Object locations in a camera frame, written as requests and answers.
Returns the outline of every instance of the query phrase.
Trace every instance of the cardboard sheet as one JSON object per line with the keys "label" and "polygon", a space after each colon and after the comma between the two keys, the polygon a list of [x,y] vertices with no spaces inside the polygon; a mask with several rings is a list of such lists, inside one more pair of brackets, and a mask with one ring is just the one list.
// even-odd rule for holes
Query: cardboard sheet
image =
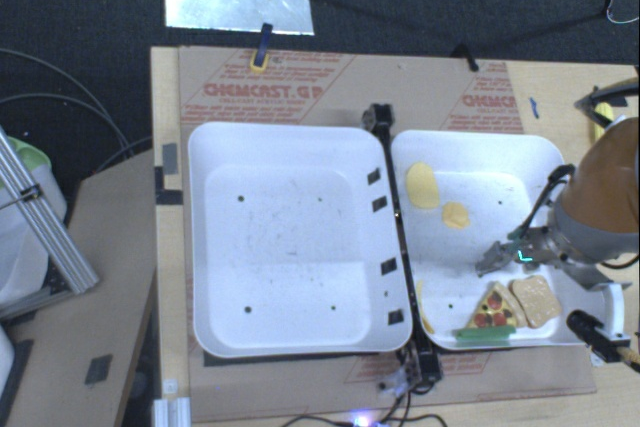
{"label": "cardboard sheet", "polygon": [[[207,357],[193,337],[186,141],[207,121],[359,126],[371,103],[391,103],[393,133],[407,129],[522,133],[504,62],[272,51],[261,75],[252,50],[179,51],[189,374],[194,422],[384,409],[380,380],[395,354],[278,361]],[[444,379],[417,404],[446,404],[595,392],[582,347],[442,356]]]}

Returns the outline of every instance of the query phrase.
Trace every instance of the toy pizza slice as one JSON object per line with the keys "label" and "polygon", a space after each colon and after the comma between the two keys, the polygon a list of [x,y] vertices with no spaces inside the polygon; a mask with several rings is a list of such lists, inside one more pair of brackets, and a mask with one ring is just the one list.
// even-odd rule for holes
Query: toy pizza slice
{"label": "toy pizza slice", "polygon": [[527,317],[518,300],[507,287],[496,282],[480,301],[467,327],[524,327],[526,325]]}

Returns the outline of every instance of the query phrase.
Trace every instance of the dark floor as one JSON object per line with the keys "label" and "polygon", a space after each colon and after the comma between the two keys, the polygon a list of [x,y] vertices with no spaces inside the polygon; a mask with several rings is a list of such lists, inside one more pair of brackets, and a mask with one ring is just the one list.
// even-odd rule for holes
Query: dark floor
{"label": "dark floor", "polygon": [[[638,24],[614,25],[604,0],[311,0],[313,37],[274,36],[276,48],[448,56],[466,43],[478,58],[638,63]],[[615,0],[618,19],[638,0]],[[164,0],[0,0],[0,48],[59,66],[98,97],[127,139],[151,134],[149,49],[253,46],[255,34],[168,29]],[[91,103],[67,78],[0,52],[0,125],[51,156],[67,196],[119,149]],[[148,147],[143,143],[138,149]]]}

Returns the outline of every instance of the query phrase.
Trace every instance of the black clamp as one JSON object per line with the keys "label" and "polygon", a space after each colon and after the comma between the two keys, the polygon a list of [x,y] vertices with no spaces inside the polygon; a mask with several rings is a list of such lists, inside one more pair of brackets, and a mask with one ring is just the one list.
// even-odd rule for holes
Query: black clamp
{"label": "black clamp", "polygon": [[631,344],[629,340],[609,340],[598,331],[604,327],[604,324],[582,310],[575,310],[569,314],[567,327],[605,363],[620,361],[618,347],[629,347]]}
{"label": "black clamp", "polygon": [[263,23],[262,30],[260,31],[260,44],[258,50],[256,50],[251,56],[251,64],[249,67],[254,73],[262,73],[267,69],[269,63],[269,54],[267,54],[267,47],[269,46],[269,39],[273,32],[273,25],[270,23]]}
{"label": "black clamp", "polygon": [[9,203],[5,203],[4,205],[0,205],[0,210],[10,207],[11,205],[15,205],[16,203],[20,203],[21,201],[24,201],[25,203],[28,201],[33,201],[34,199],[38,199],[40,196],[42,196],[42,189],[40,188],[40,184],[32,185],[31,187],[20,191],[19,198],[13,201],[9,201]]}
{"label": "black clamp", "polygon": [[463,57],[467,60],[467,63],[469,63],[469,69],[472,72],[475,73],[480,70],[480,66],[478,66],[478,63],[471,54],[471,50],[469,50],[469,47],[464,43],[460,43],[456,48],[454,48],[449,57]]}
{"label": "black clamp", "polygon": [[605,102],[612,107],[626,107],[628,105],[627,96],[638,96],[637,80],[624,80],[602,89],[596,86],[591,94],[581,98],[573,105],[591,121],[603,128],[607,128],[613,120],[597,112],[596,107]]}
{"label": "black clamp", "polygon": [[[400,254],[402,259],[402,268],[404,269],[407,290],[409,291],[409,305],[413,322],[413,331],[411,340],[405,349],[410,354],[415,355],[415,363],[418,366],[418,376],[411,386],[417,384],[418,387],[431,387],[437,381],[442,379],[442,368],[438,351],[431,343],[422,329],[422,320],[420,317],[420,306],[418,305],[413,276],[411,274],[411,262],[409,261],[409,253],[407,251],[406,238],[404,234],[404,225],[402,222],[402,211],[400,209],[400,199],[398,195],[398,186],[394,171],[393,159],[391,156],[391,127],[395,122],[393,108],[389,104],[372,104],[362,115],[360,126],[368,132],[371,132],[382,144],[384,150],[385,162],[387,164],[387,174],[389,178],[389,188],[391,189],[391,200],[393,203],[394,216],[396,220],[396,229],[398,232],[398,241],[400,242]],[[389,313],[389,324],[404,321],[404,314],[400,310]]]}

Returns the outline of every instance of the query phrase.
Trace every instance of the blue light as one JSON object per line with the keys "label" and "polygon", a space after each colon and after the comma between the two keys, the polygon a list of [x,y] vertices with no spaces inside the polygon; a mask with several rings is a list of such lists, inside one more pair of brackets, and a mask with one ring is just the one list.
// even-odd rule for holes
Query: blue light
{"label": "blue light", "polygon": [[520,251],[518,249],[518,258],[520,258],[521,262],[533,262],[533,258],[531,258],[530,256],[524,256],[522,254],[522,251]]}
{"label": "blue light", "polygon": [[355,420],[353,420],[354,427],[370,427],[371,420],[364,415],[356,416]]}

